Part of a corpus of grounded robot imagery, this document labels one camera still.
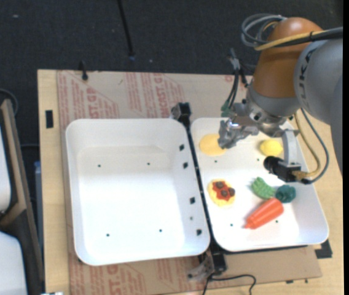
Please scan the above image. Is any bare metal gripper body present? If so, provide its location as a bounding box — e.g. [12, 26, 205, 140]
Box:
[230, 102, 287, 138]

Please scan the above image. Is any yellow round biscuit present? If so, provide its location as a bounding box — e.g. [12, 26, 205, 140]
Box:
[198, 133, 227, 157]

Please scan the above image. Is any yellow lemon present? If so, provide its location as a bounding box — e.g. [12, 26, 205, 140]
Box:
[259, 139, 284, 157]

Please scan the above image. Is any yellow pizza with red sauce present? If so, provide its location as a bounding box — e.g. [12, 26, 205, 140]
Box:
[207, 179, 237, 208]

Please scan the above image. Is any light green leafy vegetable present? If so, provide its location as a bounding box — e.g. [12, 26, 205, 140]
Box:
[251, 176, 276, 200]

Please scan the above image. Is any dark green broccoli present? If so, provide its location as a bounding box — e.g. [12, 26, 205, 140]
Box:
[275, 184, 297, 203]

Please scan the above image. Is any orange carrot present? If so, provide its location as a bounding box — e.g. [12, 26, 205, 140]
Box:
[244, 197, 285, 230]

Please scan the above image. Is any brown cardboard board red print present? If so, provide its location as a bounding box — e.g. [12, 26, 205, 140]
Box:
[56, 69, 323, 295]

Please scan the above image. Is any white plastic tray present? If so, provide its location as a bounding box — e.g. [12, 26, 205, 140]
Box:
[65, 117, 211, 267]
[189, 117, 330, 253]

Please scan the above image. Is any black cylinder on white bracket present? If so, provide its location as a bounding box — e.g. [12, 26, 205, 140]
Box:
[263, 128, 303, 183]

